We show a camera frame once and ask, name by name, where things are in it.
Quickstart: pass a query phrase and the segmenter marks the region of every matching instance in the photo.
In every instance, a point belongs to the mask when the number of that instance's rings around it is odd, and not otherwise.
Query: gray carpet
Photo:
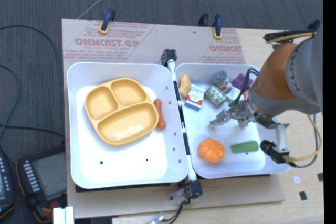
[[[0,123],[12,109],[18,91],[12,70],[21,83],[20,98],[0,137],[13,162],[25,154],[58,145],[64,133],[62,113],[61,19],[76,19],[98,0],[0,0]],[[323,21],[323,0],[102,0],[81,19],[103,20],[108,8],[115,21],[192,25],[203,13],[222,17],[223,27],[303,30]],[[12,125],[51,129],[32,130]],[[37,223],[21,193],[15,209],[0,223]]]

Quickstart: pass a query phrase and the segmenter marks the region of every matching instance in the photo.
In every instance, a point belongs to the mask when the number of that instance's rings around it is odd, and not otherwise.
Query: table surface
[[[272,53],[263,36],[272,32],[260,29],[236,29],[245,63],[261,68]],[[304,38],[296,39],[298,43]],[[302,157],[314,152],[314,131],[308,117],[296,111],[287,111],[278,116],[286,128],[287,146],[292,157]],[[317,127],[323,136],[323,117],[316,115]],[[304,165],[308,161],[297,163]],[[182,210],[175,223],[324,223],[323,147],[315,163],[307,168],[291,168],[278,174],[284,201],[262,204],[232,205]],[[304,192],[306,199],[301,199]],[[175,212],[164,212],[166,217]],[[112,218],[113,224],[147,223],[155,213],[123,215]]]

